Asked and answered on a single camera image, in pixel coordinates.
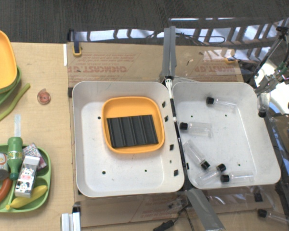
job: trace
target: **yellow clip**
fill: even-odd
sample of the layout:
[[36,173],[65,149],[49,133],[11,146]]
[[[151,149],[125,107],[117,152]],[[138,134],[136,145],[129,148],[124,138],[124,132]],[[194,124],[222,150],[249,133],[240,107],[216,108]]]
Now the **yellow clip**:
[[226,64],[234,64],[235,62],[237,62],[237,59],[233,58],[224,58],[224,60]]
[[80,46],[79,46],[79,53],[76,53],[76,52],[75,52],[74,45],[72,46],[72,49],[73,49],[73,55],[74,55],[74,56],[76,56],[76,57],[81,56],[81,47],[80,47]]

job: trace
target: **black connector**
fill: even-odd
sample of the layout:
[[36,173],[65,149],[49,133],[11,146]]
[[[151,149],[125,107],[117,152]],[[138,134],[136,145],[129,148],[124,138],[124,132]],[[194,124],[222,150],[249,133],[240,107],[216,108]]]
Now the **black connector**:
[[172,220],[163,222],[161,225],[158,227],[154,228],[153,231],[164,231],[168,228],[171,228],[174,225],[174,222]]

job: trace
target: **clear plastic vial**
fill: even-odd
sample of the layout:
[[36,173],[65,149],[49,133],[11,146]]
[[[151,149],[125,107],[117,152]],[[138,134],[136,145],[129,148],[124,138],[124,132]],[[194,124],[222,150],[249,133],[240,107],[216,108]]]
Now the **clear plastic vial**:
[[211,181],[218,179],[218,176],[221,175],[222,172],[226,170],[226,166],[224,164],[219,164],[217,167],[210,167],[204,173],[200,174],[196,178],[196,182],[198,185],[202,186]]
[[223,110],[229,110],[234,112],[236,110],[236,104],[232,103],[228,100],[222,100],[220,98],[212,98],[212,97],[207,97],[207,105],[216,107],[219,109]]
[[186,130],[188,133],[211,137],[211,124],[202,122],[181,122],[180,130]]
[[210,167],[210,164],[206,161],[204,154],[195,146],[192,140],[188,140],[183,145],[184,152],[197,166],[201,166],[204,170]]
[[260,93],[258,96],[258,103],[257,103],[257,108],[258,108],[258,115],[261,118],[266,117],[266,112],[269,110],[270,106],[270,99],[271,99],[271,93]]
[[253,182],[254,173],[252,171],[238,171],[227,175],[221,175],[222,183]]
[[277,221],[289,227],[289,217],[273,210],[258,209],[258,216],[267,220]]

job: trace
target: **white tray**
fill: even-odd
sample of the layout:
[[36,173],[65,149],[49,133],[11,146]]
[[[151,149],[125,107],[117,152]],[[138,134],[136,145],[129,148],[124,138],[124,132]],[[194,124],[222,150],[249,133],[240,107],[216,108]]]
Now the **white tray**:
[[[102,106],[110,98],[143,96],[156,102],[163,119],[165,142],[150,153],[118,154],[105,142]],[[73,88],[76,180],[87,197],[178,191],[183,167],[167,89],[157,82],[84,81]]]
[[[211,166],[224,163],[225,173],[252,170],[254,182],[221,184],[215,181],[200,186],[196,176],[203,172],[189,158],[188,177],[200,189],[274,184],[280,168],[263,118],[258,116],[257,96],[245,83],[180,82],[172,89],[178,122],[211,123],[212,137],[180,132],[182,144],[193,139]],[[219,97],[237,104],[234,113],[207,107],[206,98]]]

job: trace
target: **orange tray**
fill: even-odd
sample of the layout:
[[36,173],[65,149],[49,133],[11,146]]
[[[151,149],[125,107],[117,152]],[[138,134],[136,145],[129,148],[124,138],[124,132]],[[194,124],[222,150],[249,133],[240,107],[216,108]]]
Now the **orange tray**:
[[14,86],[17,66],[9,38],[0,31],[0,94]]
[[[107,124],[108,118],[152,115],[158,138],[157,144],[113,148]],[[162,117],[157,104],[146,97],[118,97],[106,101],[102,108],[102,125],[106,144],[110,150],[121,154],[145,153],[158,150],[165,141]]]

